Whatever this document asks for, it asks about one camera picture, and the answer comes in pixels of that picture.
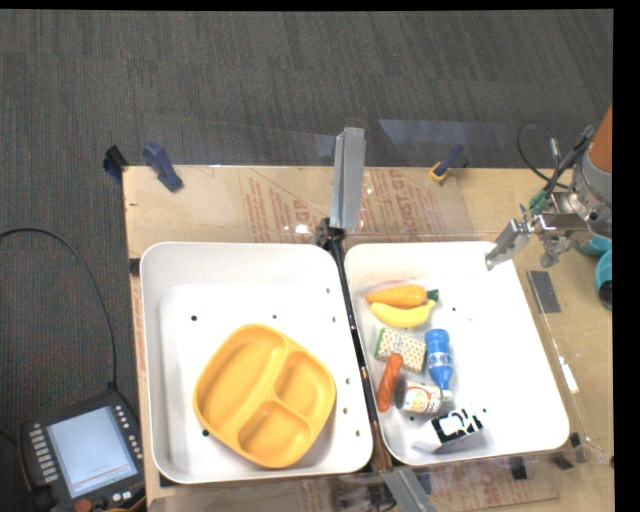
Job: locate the brown cardboard board red print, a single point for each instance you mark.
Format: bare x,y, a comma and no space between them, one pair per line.
210,210

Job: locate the blue bottle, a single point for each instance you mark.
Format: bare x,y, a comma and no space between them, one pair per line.
439,357

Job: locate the white plastic tray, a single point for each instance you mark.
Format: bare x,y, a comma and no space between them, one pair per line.
500,350
240,280

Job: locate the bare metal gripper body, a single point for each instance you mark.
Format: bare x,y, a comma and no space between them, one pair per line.
575,216

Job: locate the orange carrot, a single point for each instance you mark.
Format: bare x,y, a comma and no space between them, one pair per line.
395,296

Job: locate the pale carton with orange pattern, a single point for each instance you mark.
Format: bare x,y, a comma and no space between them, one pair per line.
407,350

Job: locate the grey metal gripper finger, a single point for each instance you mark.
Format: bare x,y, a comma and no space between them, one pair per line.
551,254
510,243

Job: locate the yellow divided plate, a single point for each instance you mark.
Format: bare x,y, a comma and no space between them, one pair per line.
260,390

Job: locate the yellow banana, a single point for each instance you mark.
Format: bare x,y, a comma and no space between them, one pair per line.
402,316

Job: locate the small white can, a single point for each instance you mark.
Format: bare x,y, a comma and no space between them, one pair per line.
420,397

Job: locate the orange sausage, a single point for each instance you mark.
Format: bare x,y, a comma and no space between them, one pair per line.
389,382

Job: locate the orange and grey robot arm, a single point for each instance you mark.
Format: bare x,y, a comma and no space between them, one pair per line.
602,145

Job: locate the black and white box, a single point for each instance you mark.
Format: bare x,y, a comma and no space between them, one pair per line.
457,427

